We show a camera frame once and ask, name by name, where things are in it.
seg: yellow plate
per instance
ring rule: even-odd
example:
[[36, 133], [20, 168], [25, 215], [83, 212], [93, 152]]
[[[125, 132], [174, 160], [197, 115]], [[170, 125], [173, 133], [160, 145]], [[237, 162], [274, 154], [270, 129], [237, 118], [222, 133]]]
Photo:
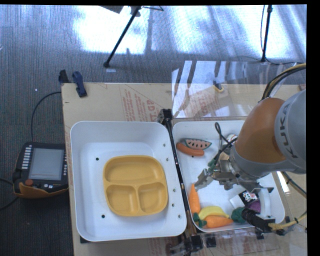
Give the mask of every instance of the yellow plate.
[[164, 169], [151, 156], [123, 155], [111, 158], [104, 165], [103, 186], [108, 206], [120, 216], [156, 214], [168, 203]]

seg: gray floor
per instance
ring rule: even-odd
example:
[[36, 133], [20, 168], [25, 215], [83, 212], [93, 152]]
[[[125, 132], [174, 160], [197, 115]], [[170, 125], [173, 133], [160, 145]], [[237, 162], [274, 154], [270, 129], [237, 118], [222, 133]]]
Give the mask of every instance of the gray floor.
[[[173, 71], [198, 61], [250, 62], [246, 71], [256, 72], [250, 67], [263, 56], [263, 5], [162, 8], [139, 11], [105, 68], [130, 7], [0, 5], [0, 178], [11, 180], [21, 146], [31, 140], [33, 110], [42, 97], [60, 91], [61, 70], [70, 80], [79, 71], [88, 83], [175, 83]], [[265, 62], [272, 67], [304, 63], [306, 52], [307, 5], [273, 5]], [[305, 81], [305, 73], [300, 77]], [[33, 137], [64, 142], [59, 94], [37, 108]], [[13, 198], [12, 186], [0, 180], [0, 207]], [[0, 210], [0, 218], [0, 255], [73, 255], [68, 193], [19, 198]]]

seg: black tripod leg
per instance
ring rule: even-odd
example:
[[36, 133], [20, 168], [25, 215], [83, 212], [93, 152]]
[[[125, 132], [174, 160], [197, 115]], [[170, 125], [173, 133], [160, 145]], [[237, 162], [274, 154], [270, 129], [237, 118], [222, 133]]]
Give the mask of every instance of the black tripod leg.
[[142, 5], [138, 5], [138, 6], [135, 8], [135, 10], [134, 10], [134, 12], [133, 12], [133, 14], [132, 14], [132, 16], [131, 16], [128, 24], [127, 24], [126, 27], [124, 28], [124, 30], [123, 30], [123, 32], [122, 32], [122, 34], [121, 34], [118, 42], [115, 44], [115, 46], [114, 46], [114, 48], [113, 48], [113, 50], [112, 50], [109, 58], [108, 58], [108, 59], [106, 60], [106, 62], [103, 64], [103, 66], [104, 66], [105, 68], [108, 68], [108, 67], [110, 66], [110, 65], [109, 65], [109, 62], [111, 61], [112, 57], [114, 56], [114, 54], [115, 54], [118, 46], [120, 45], [122, 39], [124, 38], [125, 34], [127, 33], [127, 30], [129, 29], [131, 23], [134, 21], [134, 18], [136, 17], [136, 15], [137, 15], [138, 11], [141, 9], [141, 7], [142, 7]]
[[266, 17], [266, 26], [265, 26], [265, 36], [264, 36], [264, 45], [263, 45], [263, 51], [262, 51], [262, 59], [260, 60], [261, 62], [266, 61], [266, 49], [267, 49], [267, 40], [268, 40], [268, 32], [269, 32], [269, 23], [270, 23], [270, 15], [272, 12], [272, 5], [268, 5], [267, 9], [267, 17]]

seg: white tray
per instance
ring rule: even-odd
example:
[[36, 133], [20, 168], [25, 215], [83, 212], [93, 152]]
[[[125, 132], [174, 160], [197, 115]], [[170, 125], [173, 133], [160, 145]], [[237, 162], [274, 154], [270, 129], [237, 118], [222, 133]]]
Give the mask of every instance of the white tray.
[[[242, 120], [221, 120], [218, 121], [222, 135], [227, 137], [229, 134], [238, 135], [244, 123]], [[208, 168], [208, 162], [217, 154], [219, 148], [219, 134], [215, 128], [215, 121], [181, 121], [172, 128], [175, 143], [182, 142], [185, 138], [202, 139], [212, 143], [204, 150], [204, 156], [184, 154], [179, 150], [177, 158], [181, 169], [183, 183], [187, 194], [189, 194], [192, 183], [198, 180], [199, 174], [204, 168]], [[275, 180], [271, 174], [258, 180], [263, 187], [273, 187], [269, 194], [271, 202], [271, 215], [275, 217], [275, 222], [280, 223], [285, 218], [285, 209], [281, 201]], [[230, 203], [230, 199], [241, 193], [245, 189], [240, 185], [233, 185], [230, 190], [225, 190], [217, 180], [213, 180], [208, 186], [197, 191], [201, 207], [220, 206], [224, 212], [231, 216], [235, 209]], [[227, 226], [217, 228], [199, 228], [203, 232], [211, 233], [218, 231], [234, 230], [252, 227], [251, 225], [232, 223]]]
[[[180, 182], [167, 129], [157, 122], [81, 121], [70, 132], [76, 227], [91, 242], [178, 236], [187, 226]], [[157, 159], [165, 173], [168, 204], [159, 213], [120, 216], [108, 207], [105, 163], [118, 156]]]

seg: blue clamp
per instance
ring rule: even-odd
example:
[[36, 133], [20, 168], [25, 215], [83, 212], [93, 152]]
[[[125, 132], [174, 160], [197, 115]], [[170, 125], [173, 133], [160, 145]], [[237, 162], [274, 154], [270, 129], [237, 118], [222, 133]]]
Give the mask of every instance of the blue clamp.
[[79, 97], [87, 96], [87, 92], [84, 86], [84, 80], [82, 78], [82, 75], [79, 71], [75, 71], [72, 73], [73, 81], [76, 83], [76, 92], [78, 93]]

